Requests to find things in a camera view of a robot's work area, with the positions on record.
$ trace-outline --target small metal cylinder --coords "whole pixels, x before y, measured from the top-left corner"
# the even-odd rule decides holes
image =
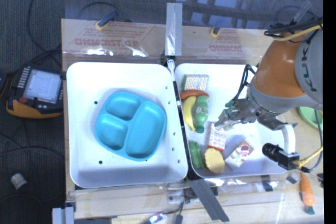
[[[14,187],[19,190],[22,186],[27,184],[27,181],[22,174],[16,173],[11,177],[11,181]]]

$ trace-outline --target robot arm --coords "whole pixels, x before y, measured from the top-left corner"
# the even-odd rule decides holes
[[[254,77],[247,83],[249,71]],[[244,86],[248,87],[246,96],[239,99]],[[271,130],[284,130],[286,124],[277,116],[300,106],[323,110],[323,30],[320,27],[291,40],[273,41],[256,72],[247,65],[237,95],[226,104],[215,126],[229,130],[237,123],[257,120]],[[286,169],[294,169],[292,161],[299,158],[298,154],[269,143],[262,152]]]

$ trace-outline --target gray carpet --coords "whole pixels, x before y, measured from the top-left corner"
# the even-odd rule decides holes
[[[12,77],[35,56],[60,48],[62,18],[97,19],[118,9],[120,21],[165,24],[167,2],[177,1],[185,4],[186,25],[212,26],[218,17],[228,16],[225,27],[263,28],[277,20],[288,23],[306,1],[312,13],[323,16],[323,0],[234,0],[233,9],[225,6],[227,0],[205,4],[200,0],[0,0],[0,71]],[[247,3],[249,12],[237,8],[239,1]],[[280,7],[286,8],[278,13]],[[258,16],[266,10],[266,17]],[[36,63],[60,69],[60,51]],[[6,94],[0,99],[0,223],[51,223],[51,209],[65,201],[63,116],[21,119],[8,114],[5,106]],[[32,147],[52,152],[17,150]],[[17,172],[28,182],[23,194],[9,180]]]

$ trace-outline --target blue divided tray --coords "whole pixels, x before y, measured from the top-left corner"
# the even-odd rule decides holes
[[[166,124],[166,114],[159,105],[120,91],[104,103],[94,135],[104,148],[128,159],[145,161],[157,150]]]

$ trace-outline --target toy banana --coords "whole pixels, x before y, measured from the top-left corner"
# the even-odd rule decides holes
[[[196,96],[190,96],[182,104],[184,122],[190,127],[192,131],[195,130],[192,117],[192,108],[196,102],[196,98]]]

